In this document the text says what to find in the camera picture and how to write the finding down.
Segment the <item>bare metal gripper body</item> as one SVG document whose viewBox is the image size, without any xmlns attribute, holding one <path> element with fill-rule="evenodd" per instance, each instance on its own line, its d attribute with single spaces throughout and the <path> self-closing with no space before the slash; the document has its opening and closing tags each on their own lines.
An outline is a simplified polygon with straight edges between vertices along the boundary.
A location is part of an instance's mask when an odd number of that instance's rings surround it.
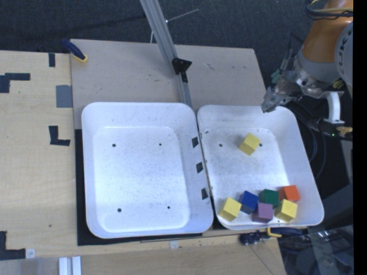
<svg viewBox="0 0 367 275">
<path fill-rule="evenodd" d="M 327 89 L 327 83 L 317 80 L 304 70 L 276 70 L 271 75 L 275 84 L 267 89 L 268 102 L 289 102 L 302 95 L 318 98 Z"/>
</svg>

